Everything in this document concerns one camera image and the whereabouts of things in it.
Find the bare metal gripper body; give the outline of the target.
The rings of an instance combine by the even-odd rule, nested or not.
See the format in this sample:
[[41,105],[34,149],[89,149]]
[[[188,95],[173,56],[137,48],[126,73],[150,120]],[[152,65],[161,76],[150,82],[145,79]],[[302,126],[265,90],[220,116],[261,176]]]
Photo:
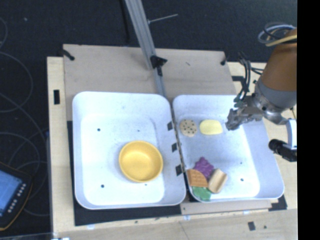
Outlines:
[[244,99],[243,105],[237,110],[237,119],[241,124],[265,118],[275,125],[285,125],[288,119],[282,116],[283,111],[263,95],[251,95]]

